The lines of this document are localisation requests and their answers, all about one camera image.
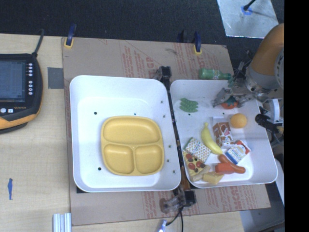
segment cardboard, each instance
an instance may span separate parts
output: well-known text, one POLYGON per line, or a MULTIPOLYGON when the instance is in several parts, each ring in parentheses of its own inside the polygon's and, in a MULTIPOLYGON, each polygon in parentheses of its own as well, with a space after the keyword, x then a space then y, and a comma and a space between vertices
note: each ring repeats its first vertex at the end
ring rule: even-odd
MULTIPOLYGON (((198 79, 200 68, 233 74, 228 51, 223 45, 202 44, 202 53, 194 53, 194 44, 142 42, 75 38, 72 48, 63 46, 65 108, 70 176, 72 225, 87 225, 151 218, 167 218, 160 200, 173 197, 172 191, 85 193, 76 187, 72 169, 70 130, 70 81, 82 74, 152 78, 160 66, 171 67, 171 81, 198 79)), ((194 189, 197 203, 183 211, 184 216, 270 207, 264 184, 237 187, 194 189)))

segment dark background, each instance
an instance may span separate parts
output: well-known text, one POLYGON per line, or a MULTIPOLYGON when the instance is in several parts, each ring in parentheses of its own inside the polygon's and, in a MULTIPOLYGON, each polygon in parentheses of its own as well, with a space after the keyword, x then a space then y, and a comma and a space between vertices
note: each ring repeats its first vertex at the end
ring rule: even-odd
MULTIPOLYGON (((284 0, 271 0, 284 23, 284 0)), ((182 30, 190 40, 227 46, 233 68, 261 39, 227 37, 217 0, 0 0, 0 33, 176 42, 182 30)))

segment table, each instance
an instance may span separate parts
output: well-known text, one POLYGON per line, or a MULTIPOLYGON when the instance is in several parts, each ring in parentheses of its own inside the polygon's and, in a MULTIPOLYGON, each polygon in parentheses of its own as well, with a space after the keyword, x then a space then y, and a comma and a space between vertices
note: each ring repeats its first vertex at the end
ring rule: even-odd
MULTIPOLYGON (((0 34, 0 53, 32 53, 39 35, 0 34)), ((0 231, 52 231, 53 214, 70 212, 64 90, 48 89, 49 67, 63 68, 61 37, 45 36, 38 51, 43 104, 24 128, 0 134, 0 231), (13 180, 12 199, 7 185, 13 180)), ((154 232, 161 219, 73 226, 73 232, 154 232)), ((183 217, 184 231, 242 232, 239 212, 183 217)), ((166 232, 181 231, 180 218, 166 232)))

